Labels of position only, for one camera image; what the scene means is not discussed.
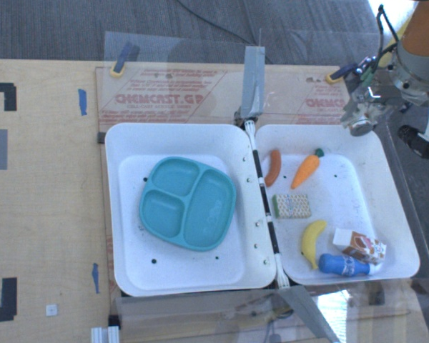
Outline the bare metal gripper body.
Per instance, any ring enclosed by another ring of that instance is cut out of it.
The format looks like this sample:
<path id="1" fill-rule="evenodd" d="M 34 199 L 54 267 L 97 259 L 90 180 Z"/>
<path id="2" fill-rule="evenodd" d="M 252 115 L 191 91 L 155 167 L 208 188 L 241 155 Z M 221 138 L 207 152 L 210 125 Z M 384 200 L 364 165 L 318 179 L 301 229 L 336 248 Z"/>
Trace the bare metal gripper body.
<path id="1" fill-rule="evenodd" d="M 429 107 L 429 79 L 399 66 L 366 72 L 364 81 L 356 77 L 349 85 L 350 100 L 358 106 L 356 117 L 380 119 L 409 104 Z"/>

